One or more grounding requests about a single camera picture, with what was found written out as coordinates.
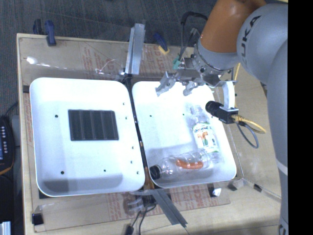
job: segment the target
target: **bottle label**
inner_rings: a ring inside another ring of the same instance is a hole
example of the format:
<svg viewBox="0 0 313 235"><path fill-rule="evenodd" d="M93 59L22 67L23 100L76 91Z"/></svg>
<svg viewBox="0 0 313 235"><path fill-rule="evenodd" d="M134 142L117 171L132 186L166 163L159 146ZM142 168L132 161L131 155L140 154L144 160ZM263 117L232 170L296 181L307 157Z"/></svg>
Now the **bottle label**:
<svg viewBox="0 0 313 235"><path fill-rule="evenodd" d="M192 130L198 148L204 148L208 152L218 151L215 135L209 123L198 123Z"/></svg>

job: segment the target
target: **water bottle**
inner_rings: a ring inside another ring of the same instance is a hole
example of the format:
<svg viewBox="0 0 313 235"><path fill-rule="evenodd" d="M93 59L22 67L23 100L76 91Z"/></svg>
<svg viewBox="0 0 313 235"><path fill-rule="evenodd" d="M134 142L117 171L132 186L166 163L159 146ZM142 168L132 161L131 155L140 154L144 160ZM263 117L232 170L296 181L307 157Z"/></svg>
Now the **water bottle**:
<svg viewBox="0 0 313 235"><path fill-rule="evenodd" d="M150 167L153 180L174 180L186 173L194 173L200 169L212 168L216 163L218 152L207 152L205 149L197 149L179 156L163 158L158 164Z"/></svg>
<svg viewBox="0 0 313 235"><path fill-rule="evenodd" d="M190 108L192 117L192 132L197 147L205 149L207 152L219 152L216 135L210 124L208 115L203 112L200 105Z"/></svg>

